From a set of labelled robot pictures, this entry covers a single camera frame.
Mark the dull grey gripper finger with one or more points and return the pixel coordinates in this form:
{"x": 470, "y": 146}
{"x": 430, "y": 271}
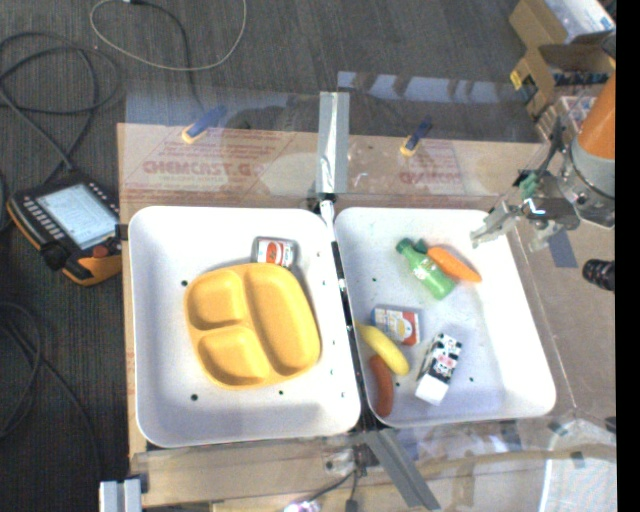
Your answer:
{"x": 495, "y": 222}
{"x": 542, "y": 235}

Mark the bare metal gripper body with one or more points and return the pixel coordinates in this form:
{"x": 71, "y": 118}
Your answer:
{"x": 560, "y": 202}

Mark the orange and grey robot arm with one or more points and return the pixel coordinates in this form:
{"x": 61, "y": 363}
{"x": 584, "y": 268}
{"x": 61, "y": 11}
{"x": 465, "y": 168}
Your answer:
{"x": 598, "y": 125}

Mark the orange carrot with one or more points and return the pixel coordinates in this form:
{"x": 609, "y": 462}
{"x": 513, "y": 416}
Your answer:
{"x": 454, "y": 265}

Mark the green bottle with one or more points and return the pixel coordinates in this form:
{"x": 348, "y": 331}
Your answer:
{"x": 431, "y": 276}

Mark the white plastic tray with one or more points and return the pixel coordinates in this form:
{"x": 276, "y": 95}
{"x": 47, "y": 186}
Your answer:
{"x": 500, "y": 340}
{"x": 165, "y": 300}

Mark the red white blue carton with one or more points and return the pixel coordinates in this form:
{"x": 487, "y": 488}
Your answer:
{"x": 396, "y": 324}

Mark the brown cardboard box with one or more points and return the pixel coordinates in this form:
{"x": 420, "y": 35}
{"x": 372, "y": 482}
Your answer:
{"x": 537, "y": 60}

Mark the white cow print carton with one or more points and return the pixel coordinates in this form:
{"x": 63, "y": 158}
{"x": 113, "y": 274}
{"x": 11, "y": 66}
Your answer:
{"x": 441, "y": 367}

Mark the yellow banana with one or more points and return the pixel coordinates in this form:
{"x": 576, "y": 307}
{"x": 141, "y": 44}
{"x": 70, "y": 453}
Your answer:
{"x": 386, "y": 349}

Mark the red sausage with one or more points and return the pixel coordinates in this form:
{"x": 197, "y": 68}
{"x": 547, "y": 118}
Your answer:
{"x": 383, "y": 387}

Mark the red and white can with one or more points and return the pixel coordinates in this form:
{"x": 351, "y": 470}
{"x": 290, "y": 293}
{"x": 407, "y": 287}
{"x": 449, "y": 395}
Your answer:
{"x": 273, "y": 252}

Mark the yellow divided plate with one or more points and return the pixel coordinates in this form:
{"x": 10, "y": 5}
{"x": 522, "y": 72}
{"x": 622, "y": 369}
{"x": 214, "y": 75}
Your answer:
{"x": 280, "y": 320}

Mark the brown cardboard board red print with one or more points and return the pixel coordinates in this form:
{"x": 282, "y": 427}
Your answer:
{"x": 210, "y": 167}

